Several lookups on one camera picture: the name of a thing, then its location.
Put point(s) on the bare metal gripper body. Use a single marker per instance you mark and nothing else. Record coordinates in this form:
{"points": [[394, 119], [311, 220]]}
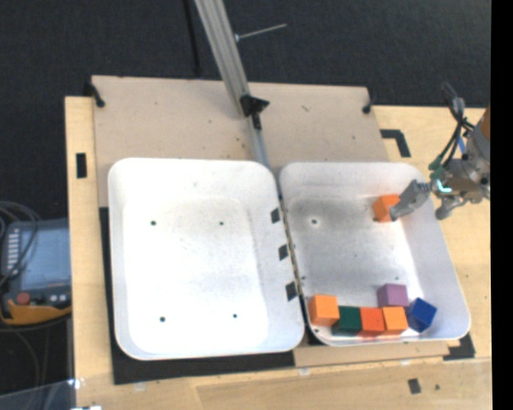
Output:
{"points": [[468, 177]]}

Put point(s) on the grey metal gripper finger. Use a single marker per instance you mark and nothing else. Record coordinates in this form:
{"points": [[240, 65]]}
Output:
{"points": [[412, 197], [446, 207]]}

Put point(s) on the orange cube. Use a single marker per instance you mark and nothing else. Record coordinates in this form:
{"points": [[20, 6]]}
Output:
{"points": [[395, 318], [383, 209], [323, 310]]}

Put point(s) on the white plastic tray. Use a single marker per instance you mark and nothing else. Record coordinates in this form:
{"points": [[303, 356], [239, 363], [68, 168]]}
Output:
{"points": [[196, 263], [350, 250]]}

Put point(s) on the purple cube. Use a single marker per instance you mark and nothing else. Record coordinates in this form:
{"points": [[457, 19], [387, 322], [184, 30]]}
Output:
{"points": [[392, 295]]}

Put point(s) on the blue cube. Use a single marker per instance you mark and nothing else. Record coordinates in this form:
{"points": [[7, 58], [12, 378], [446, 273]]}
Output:
{"points": [[422, 313]]}

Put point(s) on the red-orange cube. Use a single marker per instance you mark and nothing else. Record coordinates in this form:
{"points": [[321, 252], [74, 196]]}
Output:
{"points": [[372, 319]]}

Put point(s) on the thin black and white rod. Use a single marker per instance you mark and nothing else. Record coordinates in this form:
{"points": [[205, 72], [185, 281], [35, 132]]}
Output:
{"points": [[291, 250]]}

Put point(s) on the green cube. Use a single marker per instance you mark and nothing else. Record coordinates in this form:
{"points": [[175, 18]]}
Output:
{"points": [[349, 318]]}

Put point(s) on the brown cardboard board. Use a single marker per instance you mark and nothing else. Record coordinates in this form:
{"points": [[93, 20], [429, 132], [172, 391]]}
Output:
{"points": [[175, 118]]}

